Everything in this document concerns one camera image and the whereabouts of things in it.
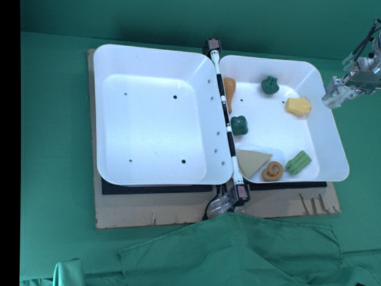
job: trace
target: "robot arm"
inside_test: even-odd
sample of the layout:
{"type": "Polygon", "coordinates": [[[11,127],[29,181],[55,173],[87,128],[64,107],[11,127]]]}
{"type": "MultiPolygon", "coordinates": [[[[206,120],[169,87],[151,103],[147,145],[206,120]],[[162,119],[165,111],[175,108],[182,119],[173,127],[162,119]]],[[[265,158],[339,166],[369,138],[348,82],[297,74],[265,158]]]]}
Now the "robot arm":
{"type": "Polygon", "coordinates": [[[381,20],[376,18],[367,37],[343,60],[347,74],[338,79],[331,78],[323,96],[323,103],[330,109],[340,107],[344,101],[353,100],[361,94],[372,94],[381,89],[381,32],[372,37],[381,27],[376,27],[381,20]],[[360,57],[368,42],[372,42],[372,52],[368,57],[360,57]]]}

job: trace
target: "brown pretzel toy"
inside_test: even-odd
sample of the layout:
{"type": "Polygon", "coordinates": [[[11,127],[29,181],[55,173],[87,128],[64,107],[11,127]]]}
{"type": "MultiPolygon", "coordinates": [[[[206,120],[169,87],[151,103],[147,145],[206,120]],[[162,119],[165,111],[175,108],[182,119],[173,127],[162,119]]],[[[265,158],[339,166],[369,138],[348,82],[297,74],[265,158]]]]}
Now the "brown pretzel toy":
{"type": "Polygon", "coordinates": [[[283,175],[283,166],[277,162],[272,161],[262,171],[262,177],[265,181],[278,181],[283,175]]]}

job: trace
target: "black strip under bin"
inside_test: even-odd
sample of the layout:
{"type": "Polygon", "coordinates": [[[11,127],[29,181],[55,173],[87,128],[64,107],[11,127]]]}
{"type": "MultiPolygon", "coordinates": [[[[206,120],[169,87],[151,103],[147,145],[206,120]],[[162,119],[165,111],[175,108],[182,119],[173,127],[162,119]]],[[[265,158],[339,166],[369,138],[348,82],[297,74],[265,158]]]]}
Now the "black strip under bin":
{"type": "Polygon", "coordinates": [[[102,195],[210,192],[213,185],[124,186],[101,178],[102,195]]]}
{"type": "Polygon", "coordinates": [[[287,189],[287,188],[325,188],[327,182],[267,182],[264,184],[256,184],[249,182],[250,191],[264,191],[267,189],[287,189]]]}

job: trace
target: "green wall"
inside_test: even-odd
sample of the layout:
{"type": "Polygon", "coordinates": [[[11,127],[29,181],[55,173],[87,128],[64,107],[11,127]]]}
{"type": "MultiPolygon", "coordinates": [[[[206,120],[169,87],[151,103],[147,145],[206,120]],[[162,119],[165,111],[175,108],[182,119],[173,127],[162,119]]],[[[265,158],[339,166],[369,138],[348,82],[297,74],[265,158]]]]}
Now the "green wall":
{"type": "Polygon", "coordinates": [[[25,32],[331,59],[375,17],[381,0],[20,0],[25,32]]]}

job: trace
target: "green celery toy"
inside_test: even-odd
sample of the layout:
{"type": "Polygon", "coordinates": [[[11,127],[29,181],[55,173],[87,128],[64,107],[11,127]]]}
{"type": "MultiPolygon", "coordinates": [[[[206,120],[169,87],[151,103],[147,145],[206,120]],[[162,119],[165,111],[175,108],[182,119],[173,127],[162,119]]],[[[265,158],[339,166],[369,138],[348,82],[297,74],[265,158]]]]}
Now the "green celery toy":
{"type": "Polygon", "coordinates": [[[262,89],[266,94],[274,94],[279,90],[279,86],[276,83],[277,79],[275,77],[269,76],[267,79],[262,81],[262,89]]]}
{"type": "Polygon", "coordinates": [[[288,169],[291,175],[295,175],[305,168],[311,161],[310,156],[302,150],[292,160],[287,162],[286,169],[288,169]]]}
{"type": "Polygon", "coordinates": [[[232,117],[230,122],[234,135],[246,135],[248,133],[248,122],[244,116],[232,117]]]}

